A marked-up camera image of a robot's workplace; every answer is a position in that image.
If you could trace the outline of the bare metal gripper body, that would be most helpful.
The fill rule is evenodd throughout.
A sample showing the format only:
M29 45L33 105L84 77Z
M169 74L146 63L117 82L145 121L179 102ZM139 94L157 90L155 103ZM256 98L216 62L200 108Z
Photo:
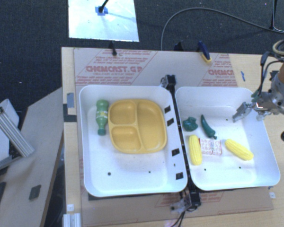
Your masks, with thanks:
M253 109L257 111L267 111L267 115L284 115L284 94L278 91L261 92L256 91L251 95Z

